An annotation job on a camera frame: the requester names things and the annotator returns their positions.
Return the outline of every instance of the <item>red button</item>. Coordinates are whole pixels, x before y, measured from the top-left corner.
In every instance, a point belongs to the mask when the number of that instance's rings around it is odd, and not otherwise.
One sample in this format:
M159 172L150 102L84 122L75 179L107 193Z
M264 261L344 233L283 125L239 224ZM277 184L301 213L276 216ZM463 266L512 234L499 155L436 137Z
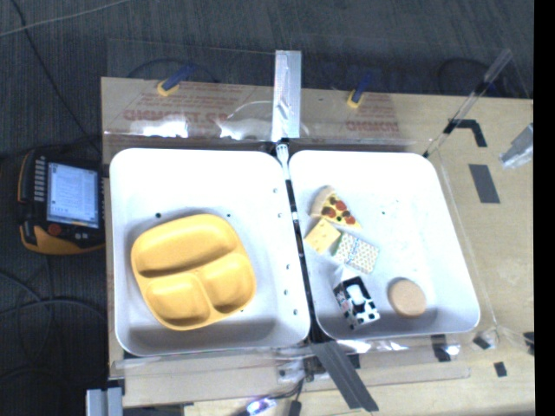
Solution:
M49 234L51 236L60 236L62 234L62 227L59 224L50 224Z

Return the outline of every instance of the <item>orange and black device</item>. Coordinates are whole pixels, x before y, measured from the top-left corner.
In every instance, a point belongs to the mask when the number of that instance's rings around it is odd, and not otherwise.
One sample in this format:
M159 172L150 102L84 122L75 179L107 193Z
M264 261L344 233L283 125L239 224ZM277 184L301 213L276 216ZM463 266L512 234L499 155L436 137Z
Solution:
M33 150L22 163L17 202L19 231L29 250L61 256L105 244L98 162Z

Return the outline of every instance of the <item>white tray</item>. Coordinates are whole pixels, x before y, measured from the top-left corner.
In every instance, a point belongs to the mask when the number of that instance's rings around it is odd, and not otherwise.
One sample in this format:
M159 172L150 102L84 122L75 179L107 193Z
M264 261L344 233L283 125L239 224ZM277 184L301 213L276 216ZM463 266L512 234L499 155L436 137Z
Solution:
M290 160L291 182L303 237L317 219L309 216L320 188L332 185L362 224L352 232L380 250L374 270L362 275L381 315L351 330L332 293L337 262L304 246L318 323L332 338L384 339L467 332L480 320L465 259L432 164L410 153L300 151ZM401 318L387 288L397 277L417 282L428 310Z
M306 337L310 315L277 160L259 152L127 149L112 160L110 191L115 334L129 353L278 348ZM244 312L203 328L174 331L149 311L129 253L143 231L201 212L225 218L236 230L251 258L257 293Z

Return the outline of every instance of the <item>white cable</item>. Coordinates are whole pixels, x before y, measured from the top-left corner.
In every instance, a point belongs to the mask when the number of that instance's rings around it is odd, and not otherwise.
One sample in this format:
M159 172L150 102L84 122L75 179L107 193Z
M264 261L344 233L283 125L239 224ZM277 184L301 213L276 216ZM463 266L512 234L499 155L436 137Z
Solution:
M84 10L83 12L78 12L76 14L71 14L69 16L60 16L60 17L56 17L56 18L50 18L49 20L42 20L41 22L30 23L30 24L27 24L25 26L22 26L21 28L16 28L16 29L12 29L10 31L0 32L0 37L9 36L11 34L15 34L17 32L22 32L22 31L25 31L26 29L35 28L36 26L41 26L41 25L48 24L48 23L61 22L63 20L68 20L70 18L86 16L86 15L92 14L94 12L98 12L98 11L101 11L101 10L107 10L109 8L113 8L114 6L118 6L118 5L123 4L123 3L136 2L136 1L137 0L120 0L119 2L109 3L109 4L106 4L104 6L99 6L98 8L93 8L91 10Z

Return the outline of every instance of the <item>screen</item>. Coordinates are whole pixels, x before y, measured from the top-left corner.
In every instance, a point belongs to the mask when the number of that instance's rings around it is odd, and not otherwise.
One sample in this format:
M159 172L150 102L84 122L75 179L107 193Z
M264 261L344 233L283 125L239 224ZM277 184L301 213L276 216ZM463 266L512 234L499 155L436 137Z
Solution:
M98 195L96 171L49 163L48 221L98 228Z

